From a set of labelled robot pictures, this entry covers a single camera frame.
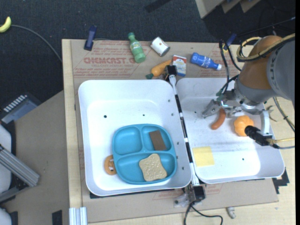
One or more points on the white and orange carton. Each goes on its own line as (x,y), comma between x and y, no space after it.
(180,65)

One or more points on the orange pretzel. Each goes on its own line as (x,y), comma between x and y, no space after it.
(108,170)

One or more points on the white can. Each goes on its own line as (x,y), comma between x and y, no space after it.
(159,46)

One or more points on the white plastic tray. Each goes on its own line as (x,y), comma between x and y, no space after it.
(234,153)
(131,102)

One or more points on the brown cardboard board, red print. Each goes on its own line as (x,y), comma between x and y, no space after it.
(110,62)

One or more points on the orange pumpkin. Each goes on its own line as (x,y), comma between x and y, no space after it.
(240,124)

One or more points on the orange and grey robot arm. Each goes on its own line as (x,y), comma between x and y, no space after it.
(264,64)

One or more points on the blue divided plate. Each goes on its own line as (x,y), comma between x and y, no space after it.
(127,140)

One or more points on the orange sausage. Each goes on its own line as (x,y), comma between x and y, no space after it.
(219,122)

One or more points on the orange carrot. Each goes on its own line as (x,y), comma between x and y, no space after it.
(159,69)

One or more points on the blue bottle with white cap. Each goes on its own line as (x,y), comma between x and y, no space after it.
(202,60)

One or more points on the thin black and white rod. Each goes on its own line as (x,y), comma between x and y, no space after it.
(184,128)

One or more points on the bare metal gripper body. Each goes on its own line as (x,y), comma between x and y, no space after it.
(249,106)

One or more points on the green bottle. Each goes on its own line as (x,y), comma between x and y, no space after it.
(137,49)

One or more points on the yellow banana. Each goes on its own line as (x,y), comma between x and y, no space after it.
(5,26)

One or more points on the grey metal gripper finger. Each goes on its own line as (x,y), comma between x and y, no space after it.
(230,113)
(212,108)

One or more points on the brown rectangular biscuit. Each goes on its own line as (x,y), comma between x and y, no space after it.
(157,140)

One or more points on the tan bread slice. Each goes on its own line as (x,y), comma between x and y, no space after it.
(152,167)

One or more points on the black cylinder on white bracket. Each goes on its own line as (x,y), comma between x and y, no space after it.
(255,133)

